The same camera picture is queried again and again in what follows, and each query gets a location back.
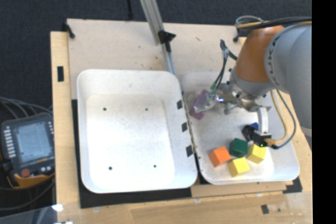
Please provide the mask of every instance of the white tray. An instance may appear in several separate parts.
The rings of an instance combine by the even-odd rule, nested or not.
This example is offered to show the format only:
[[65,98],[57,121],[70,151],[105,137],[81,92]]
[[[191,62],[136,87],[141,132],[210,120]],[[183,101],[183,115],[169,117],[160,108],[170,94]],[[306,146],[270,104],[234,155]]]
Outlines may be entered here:
[[94,193],[186,188],[197,169],[180,83],[166,71],[83,71],[81,177]]
[[[203,90],[209,91],[217,76],[218,72],[190,72],[183,76],[181,85],[189,110]],[[227,80],[229,80],[229,72],[224,73],[223,82]],[[270,94],[260,98],[258,103],[272,107],[268,112],[269,132],[272,133],[273,138],[280,139],[284,134],[284,127]],[[244,140],[241,130],[247,124],[258,122],[257,112],[234,108],[231,114],[225,115],[224,108],[216,104],[201,120],[190,116],[190,122],[201,174],[211,184],[290,181],[299,175],[299,163],[291,143],[278,150],[267,148],[265,159],[261,163],[255,164],[248,160],[250,171],[236,177],[231,176],[227,163],[216,168],[212,165],[208,157],[211,151],[221,146],[226,146],[229,150],[230,142],[234,138]]]

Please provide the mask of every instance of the red button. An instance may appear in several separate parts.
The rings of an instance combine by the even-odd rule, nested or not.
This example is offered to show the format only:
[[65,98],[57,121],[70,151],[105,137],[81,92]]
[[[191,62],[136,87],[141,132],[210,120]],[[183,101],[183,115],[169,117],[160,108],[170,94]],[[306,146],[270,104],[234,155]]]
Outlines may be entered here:
[[28,176],[30,176],[30,170],[26,169],[26,168],[22,169],[21,175],[22,175],[22,177],[28,177]]

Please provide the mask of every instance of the yellow block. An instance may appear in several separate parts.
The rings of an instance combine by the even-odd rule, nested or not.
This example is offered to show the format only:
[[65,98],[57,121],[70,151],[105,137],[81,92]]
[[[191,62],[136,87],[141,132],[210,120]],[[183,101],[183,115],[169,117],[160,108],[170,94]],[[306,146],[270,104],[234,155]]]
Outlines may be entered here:
[[246,158],[254,163],[260,163],[265,159],[267,147],[260,147],[253,144],[248,147]]
[[232,176],[238,176],[242,175],[248,171],[250,171],[250,167],[247,163],[247,160],[245,157],[233,159],[229,164],[228,164],[230,173]]

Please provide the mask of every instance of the wooden table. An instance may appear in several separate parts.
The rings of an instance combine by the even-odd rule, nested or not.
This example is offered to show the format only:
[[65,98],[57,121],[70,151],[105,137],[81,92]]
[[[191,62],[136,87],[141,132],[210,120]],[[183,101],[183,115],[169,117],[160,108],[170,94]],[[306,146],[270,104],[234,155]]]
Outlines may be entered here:
[[[76,35],[50,34],[52,98],[55,126],[56,198],[63,204],[59,221],[74,223],[312,223],[312,152],[301,130],[292,140],[300,165],[302,191],[286,193],[293,182],[191,187],[186,199],[123,204],[81,209],[75,156],[71,99],[76,98],[76,78],[90,68],[165,70],[160,46],[156,46],[147,23],[69,19]],[[177,35],[172,41],[176,75],[221,68],[219,40],[239,54],[241,43],[232,41],[234,26],[164,24]],[[90,61],[100,56],[99,61]],[[230,59],[227,67],[233,67]],[[59,77],[63,69],[64,77]],[[285,99],[292,108],[290,98]],[[293,123],[286,115],[289,129]]]

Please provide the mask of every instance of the cube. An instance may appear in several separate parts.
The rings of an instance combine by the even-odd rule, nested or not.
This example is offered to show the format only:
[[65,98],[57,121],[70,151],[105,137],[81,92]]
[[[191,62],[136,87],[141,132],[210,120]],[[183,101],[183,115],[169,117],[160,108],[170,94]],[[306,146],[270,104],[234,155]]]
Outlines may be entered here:
[[246,158],[254,163],[260,163],[265,159],[267,147],[260,147],[253,144],[248,147]]
[[247,154],[248,143],[246,140],[235,138],[230,143],[230,155],[237,158],[244,157]]
[[229,162],[228,167],[233,177],[250,171],[250,167],[245,157],[233,159],[231,162]]
[[225,146],[222,146],[213,150],[209,154],[209,158],[214,167],[217,167],[219,164],[229,161],[231,159],[231,156],[227,148]]

